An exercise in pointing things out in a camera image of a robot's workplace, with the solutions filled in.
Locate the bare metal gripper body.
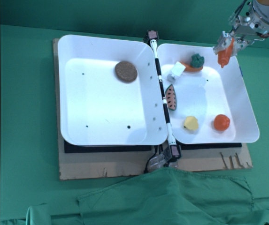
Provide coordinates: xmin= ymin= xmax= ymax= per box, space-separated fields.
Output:
xmin=229 ymin=8 xmax=269 ymax=46

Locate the orange squeeze bottle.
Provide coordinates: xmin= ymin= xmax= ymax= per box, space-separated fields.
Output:
xmin=217 ymin=37 xmax=235 ymax=68

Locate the green broccoli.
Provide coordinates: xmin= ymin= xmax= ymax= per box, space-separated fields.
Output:
xmin=190 ymin=53 xmax=205 ymax=68

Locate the orange carrot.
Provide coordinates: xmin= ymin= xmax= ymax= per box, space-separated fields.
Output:
xmin=180 ymin=61 xmax=204 ymax=73

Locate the white plastic tray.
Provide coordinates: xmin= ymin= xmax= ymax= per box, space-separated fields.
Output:
xmin=57 ymin=34 xmax=169 ymax=147
xmin=156 ymin=43 xmax=260 ymax=145

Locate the black and white thin rod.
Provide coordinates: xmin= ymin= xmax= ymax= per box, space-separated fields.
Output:
xmin=149 ymin=39 xmax=177 ymax=147

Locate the red watermelon slice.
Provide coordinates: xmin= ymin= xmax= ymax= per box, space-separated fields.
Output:
xmin=164 ymin=83 xmax=178 ymax=111

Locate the orange fruit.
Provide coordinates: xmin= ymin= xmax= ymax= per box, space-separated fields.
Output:
xmin=213 ymin=114 xmax=231 ymax=132

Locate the yellow lemon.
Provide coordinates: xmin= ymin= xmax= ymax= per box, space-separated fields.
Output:
xmin=184 ymin=116 xmax=199 ymax=132

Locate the brown round biscuit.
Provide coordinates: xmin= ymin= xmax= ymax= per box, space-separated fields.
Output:
xmin=115 ymin=60 xmax=138 ymax=84

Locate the green cloth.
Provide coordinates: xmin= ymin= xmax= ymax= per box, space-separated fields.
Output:
xmin=25 ymin=167 xmax=269 ymax=225

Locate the brown cardboard board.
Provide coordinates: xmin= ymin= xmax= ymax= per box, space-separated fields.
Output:
xmin=53 ymin=38 xmax=253 ymax=181

